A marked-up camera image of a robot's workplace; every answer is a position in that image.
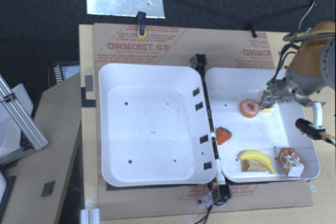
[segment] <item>black clip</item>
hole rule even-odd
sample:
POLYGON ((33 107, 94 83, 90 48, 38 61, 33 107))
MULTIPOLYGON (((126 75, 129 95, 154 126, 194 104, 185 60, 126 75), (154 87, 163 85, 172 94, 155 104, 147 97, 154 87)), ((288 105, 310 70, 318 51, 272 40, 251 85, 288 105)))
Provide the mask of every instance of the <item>black clip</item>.
POLYGON ((257 34, 256 34, 256 32, 254 31, 253 25, 250 24, 250 23, 247 23, 247 24, 244 26, 243 30, 251 31, 252 36, 253 36, 254 38, 258 37, 257 34))
POLYGON ((136 17, 136 24, 138 27, 138 38, 145 38, 147 35, 146 30, 146 13, 145 12, 138 12, 138 15, 136 17))
POLYGON ((199 66, 206 66, 205 54, 195 54, 189 61, 189 66, 198 71, 199 66))

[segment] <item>white plastic tray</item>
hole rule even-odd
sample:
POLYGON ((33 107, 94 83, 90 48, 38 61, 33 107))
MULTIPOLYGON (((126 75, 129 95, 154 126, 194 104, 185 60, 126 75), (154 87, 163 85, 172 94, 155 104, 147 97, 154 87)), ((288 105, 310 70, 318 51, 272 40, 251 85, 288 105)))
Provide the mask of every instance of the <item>white plastic tray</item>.
POLYGON ((222 172, 234 182, 313 179, 319 174, 320 164, 312 140, 295 127, 296 119, 305 118, 301 105, 294 101, 276 104, 270 114, 259 112, 252 119, 239 111, 243 99, 258 99, 266 81, 273 75, 274 70, 233 68, 212 68, 206 73, 214 127, 232 132, 231 139, 218 146, 218 151, 222 172), (291 178, 284 174, 275 159, 281 147, 295 149, 305 166, 301 177, 291 178), (267 154, 276 173, 242 172, 239 155, 245 150, 267 154))
POLYGON ((112 63, 99 72, 99 93, 102 173, 109 184, 200 184, 214 178, 202 81, 195 70, 112 63), (203 136, 207 141, 201 143, 203 136))

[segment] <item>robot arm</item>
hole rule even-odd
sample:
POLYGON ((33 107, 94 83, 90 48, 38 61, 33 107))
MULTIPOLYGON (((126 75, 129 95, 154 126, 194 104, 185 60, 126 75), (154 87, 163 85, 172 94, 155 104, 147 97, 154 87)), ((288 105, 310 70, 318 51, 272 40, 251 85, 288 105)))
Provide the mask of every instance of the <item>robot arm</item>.
MULTIPOLYGON (((335 89, 335 23, 323 22, 316 25, 309 33, 289 34, 284 37, 284 40, 291 43, 285 45, 280 53, 275 76, 267 83, 267 90, 261 95, 260 109, 272 108, 275 103, 292 100, 303 106, 311 106, 314 112, 314 123, 305 122, 305 125, 310 124, 316 133, 308 136, 325 140, 319 135, 325 131, 321 126, 321 103, 312 101, 309 96, 326 86, 335 89), (293 43, 299 41, 303 41, 300 47, 293 43), (294 53, 286 53, 289 48, 294 48, 297 52, 286 70, 285 77, 276 79, 286 56, 294 53)), ((302 124, 297 128, 311 130, 307 127, 302 128, 302 124)))

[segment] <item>white cable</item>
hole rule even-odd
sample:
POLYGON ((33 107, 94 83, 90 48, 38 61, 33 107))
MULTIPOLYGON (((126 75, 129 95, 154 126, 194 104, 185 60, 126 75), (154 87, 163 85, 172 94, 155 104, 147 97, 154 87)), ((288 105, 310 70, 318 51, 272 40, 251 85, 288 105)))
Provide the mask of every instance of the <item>white cable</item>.
POLYGON ((300 21, 300 23, 299 23, 299 31, 300 31, 300 29, 301 29, 301 24, 302 24, 304 18, 310 13, 310 11, 311 11, 312 8, 314 7, 314 5, 315 5, 315 0, 313 0, 313 3, 311 4, 309 10, 308 10, 307 13, 302 17, 302 19, 301 19, 301 21, 300 21))

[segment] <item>yellow banana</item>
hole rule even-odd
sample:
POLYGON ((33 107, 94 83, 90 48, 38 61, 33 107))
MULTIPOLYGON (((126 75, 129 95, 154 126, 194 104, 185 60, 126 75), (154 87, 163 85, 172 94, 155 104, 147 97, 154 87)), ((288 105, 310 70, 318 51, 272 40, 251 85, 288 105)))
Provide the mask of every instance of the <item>yellow banana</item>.
POLYGON ((268 157, 266 154, 262 153, 261 151, 256 150, 248 150, 241 153, 239 156, 240 159, 244 160, 251 160, 256 161, 264 165, 267 169, 270 170, 272 174, 275 173, 273 167, 272 167, 272 160, 270 157, 268 157))

